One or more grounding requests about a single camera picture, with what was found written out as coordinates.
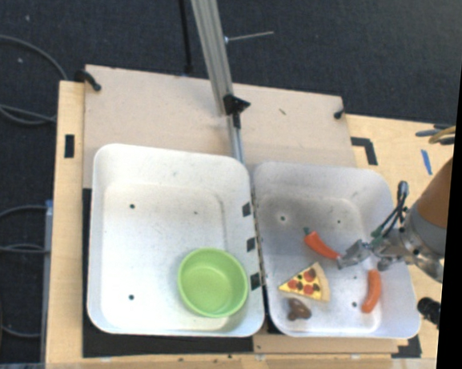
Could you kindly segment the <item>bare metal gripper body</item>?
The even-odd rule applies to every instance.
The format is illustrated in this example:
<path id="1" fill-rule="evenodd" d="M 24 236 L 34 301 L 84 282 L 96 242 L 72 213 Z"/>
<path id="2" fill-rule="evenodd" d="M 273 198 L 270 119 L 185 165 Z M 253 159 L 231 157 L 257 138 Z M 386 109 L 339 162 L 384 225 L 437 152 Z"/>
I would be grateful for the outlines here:
<path id="1" fill-rule="evenodd" d="M 443 282 L 446 233 L 418 235 L 414 230 L 394 229 L 388 235 L 376 236 L 368 250 L 376 256 L 393 257 L 395 263 L 402 262 L 420 268 L 427 276 Z"/>

